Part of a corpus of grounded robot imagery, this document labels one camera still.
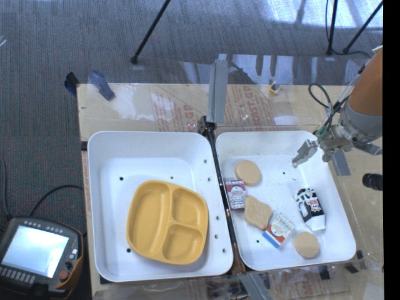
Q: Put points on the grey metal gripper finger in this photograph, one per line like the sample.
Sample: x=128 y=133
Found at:
x=327 y=156
x=305 y=152

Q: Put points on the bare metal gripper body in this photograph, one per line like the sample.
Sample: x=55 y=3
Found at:
x=339 y=139

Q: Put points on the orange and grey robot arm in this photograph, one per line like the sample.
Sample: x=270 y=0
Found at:
x=367 y=83

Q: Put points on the white plastic tray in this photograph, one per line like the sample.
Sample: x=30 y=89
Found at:
x=112 y=205
x=281 y=183

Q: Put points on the black and white cow carton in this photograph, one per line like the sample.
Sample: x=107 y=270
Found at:
x=311 y=208

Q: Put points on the beige round biscuit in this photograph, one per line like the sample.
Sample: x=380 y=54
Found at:
x=247 y=172
x=307 y=245

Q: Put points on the beige bread slice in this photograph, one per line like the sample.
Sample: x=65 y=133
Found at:
x=257 y=212

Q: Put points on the red small carton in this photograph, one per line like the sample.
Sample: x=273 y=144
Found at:
x=236 y=195

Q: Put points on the white blue and red carton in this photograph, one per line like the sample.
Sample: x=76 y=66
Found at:
x=278 y=230

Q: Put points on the yellow divided plate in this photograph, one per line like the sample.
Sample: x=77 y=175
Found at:
x=156 y=220

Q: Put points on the brown cardboard board red print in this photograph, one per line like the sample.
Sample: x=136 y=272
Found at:
x=131 y=108

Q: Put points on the black cylinder on white bracket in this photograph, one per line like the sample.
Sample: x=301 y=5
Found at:
x=373 y=181

